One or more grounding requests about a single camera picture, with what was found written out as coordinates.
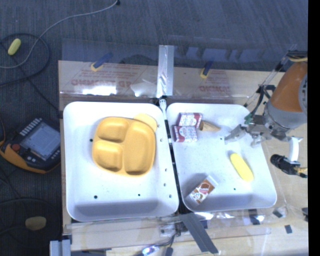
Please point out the black cylinder on white bracket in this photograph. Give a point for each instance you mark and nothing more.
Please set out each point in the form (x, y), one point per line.
(285, 162)

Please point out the brown toy ice cream cone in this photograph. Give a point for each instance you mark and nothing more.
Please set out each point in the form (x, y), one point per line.
(208, 126)

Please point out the yellow-green rounded toy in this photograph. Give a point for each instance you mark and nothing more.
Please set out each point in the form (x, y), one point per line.
(35, 223)

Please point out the yellow-green oblong toy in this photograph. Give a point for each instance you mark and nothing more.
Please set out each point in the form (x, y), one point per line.
(14, 46)

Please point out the red and white carton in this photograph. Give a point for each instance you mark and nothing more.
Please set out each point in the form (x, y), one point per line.
(185, 134)
(189, 120)

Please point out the yellow divided plate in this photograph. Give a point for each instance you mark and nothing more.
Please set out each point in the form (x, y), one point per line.
(125, 146)

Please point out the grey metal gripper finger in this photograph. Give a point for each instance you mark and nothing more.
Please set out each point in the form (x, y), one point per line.
(257, 141)
(236, 133)

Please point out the yellow toy corn cob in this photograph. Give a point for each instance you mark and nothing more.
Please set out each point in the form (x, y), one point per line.
(241, 167)

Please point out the brown and white carton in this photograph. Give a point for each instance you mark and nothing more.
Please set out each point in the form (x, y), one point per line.
(203, 190)

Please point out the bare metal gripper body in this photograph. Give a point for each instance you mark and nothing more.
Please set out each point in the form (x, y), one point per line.
(265, 128)

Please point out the thin black and white rod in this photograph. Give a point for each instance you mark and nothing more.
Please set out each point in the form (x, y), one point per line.
(172, 150)

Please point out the brown cardboard board red print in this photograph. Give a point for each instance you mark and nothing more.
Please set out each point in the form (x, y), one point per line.
(292, 237)

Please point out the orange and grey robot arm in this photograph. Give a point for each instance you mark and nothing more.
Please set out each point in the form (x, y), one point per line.
(287, 92)

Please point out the white plastic tray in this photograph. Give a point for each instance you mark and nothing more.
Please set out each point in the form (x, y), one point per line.
(120, 197)
(212, 160)

